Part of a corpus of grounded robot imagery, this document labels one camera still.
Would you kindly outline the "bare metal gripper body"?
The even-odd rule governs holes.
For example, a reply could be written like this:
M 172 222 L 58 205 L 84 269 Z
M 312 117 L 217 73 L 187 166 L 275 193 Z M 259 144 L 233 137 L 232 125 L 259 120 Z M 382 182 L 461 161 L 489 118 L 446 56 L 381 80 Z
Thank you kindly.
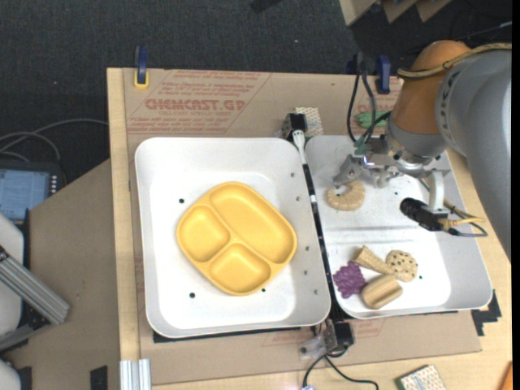
M 433 157 L 407 150 L 391 135 L 372 137 L 365 152 L 365 162 L 370 169 L 420 176 Z

